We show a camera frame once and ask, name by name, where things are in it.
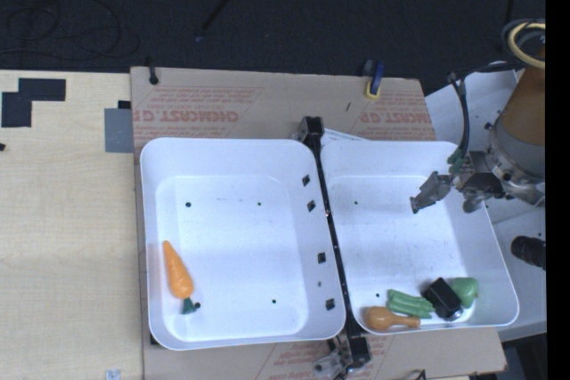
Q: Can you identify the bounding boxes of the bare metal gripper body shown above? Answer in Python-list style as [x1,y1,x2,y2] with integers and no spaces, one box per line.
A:
[452,146,546,208]

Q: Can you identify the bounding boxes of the white plastic tray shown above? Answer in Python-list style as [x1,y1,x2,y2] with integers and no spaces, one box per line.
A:
[139,136,347,352]
[319,139,521,336]

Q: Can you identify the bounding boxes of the green toy pear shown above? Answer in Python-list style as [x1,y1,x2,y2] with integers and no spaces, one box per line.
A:
[449,276,481,310]

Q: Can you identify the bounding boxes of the black rectangular block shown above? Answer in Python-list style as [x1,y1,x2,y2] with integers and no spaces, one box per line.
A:
[420,277,465,322]

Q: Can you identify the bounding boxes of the thin black rod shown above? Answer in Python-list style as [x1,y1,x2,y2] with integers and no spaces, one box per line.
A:
[306,133,362,340]

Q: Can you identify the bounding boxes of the green toy beans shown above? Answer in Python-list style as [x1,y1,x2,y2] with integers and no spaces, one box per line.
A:
[385,288,436,319]

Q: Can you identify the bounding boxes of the yellow-orange toy drumstick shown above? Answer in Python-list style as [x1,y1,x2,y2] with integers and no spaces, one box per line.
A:
[363,305,422,334]

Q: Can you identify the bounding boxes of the brown cardboard board red print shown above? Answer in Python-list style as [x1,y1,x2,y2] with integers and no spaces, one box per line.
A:
[129,66,509,380]

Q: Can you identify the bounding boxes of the orange carrot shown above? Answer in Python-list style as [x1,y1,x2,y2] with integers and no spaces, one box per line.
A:
[161,239,200,316]

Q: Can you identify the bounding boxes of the black cylinder on white bracket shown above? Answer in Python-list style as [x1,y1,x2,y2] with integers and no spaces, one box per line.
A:
[509,235,547,271]

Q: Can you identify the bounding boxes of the black block with thin wires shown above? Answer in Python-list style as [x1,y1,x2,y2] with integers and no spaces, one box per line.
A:
[346,335,372,369]

